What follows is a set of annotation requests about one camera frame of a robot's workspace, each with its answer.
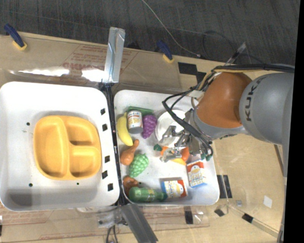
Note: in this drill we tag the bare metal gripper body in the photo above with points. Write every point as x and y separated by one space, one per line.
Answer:
191 146

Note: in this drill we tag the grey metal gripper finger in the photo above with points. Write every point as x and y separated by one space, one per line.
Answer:
169 134
171 153

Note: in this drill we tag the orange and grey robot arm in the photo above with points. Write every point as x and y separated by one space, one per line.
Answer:
262 105

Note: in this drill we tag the orange carrot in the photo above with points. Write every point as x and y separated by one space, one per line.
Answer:
185 154

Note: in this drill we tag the yellow wedge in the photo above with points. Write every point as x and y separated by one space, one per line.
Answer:
179 161

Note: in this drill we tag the white bowl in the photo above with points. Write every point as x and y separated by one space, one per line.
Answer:
165 122

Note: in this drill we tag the purple grapes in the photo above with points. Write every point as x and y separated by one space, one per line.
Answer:
149 124

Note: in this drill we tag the white plastic tray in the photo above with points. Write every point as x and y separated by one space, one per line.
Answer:
158 173
16 124

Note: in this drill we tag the white and red carton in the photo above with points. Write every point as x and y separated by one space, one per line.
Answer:
196 174

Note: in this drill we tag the green grapes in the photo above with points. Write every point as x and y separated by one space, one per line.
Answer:
138 165

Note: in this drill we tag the white blue and orange carton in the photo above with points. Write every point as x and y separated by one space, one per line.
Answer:
174 188

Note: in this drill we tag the flat green packet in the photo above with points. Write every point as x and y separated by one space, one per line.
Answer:
142 110

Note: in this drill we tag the small white and orange can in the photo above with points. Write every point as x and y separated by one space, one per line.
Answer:
134 122

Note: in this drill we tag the orange chicken drumstick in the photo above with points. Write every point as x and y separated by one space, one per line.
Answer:
128 154

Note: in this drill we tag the yellow banana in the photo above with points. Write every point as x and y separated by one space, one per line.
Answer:
122 133

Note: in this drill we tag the green plastic bottle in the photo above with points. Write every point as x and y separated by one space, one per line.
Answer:
144 195

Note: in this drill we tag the brown toy bread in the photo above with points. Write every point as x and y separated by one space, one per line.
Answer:
129 183

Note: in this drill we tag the orange divided plate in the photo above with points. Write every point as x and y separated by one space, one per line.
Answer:
51 147

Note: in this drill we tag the brown cardboard board red print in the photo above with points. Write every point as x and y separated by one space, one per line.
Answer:
55 50

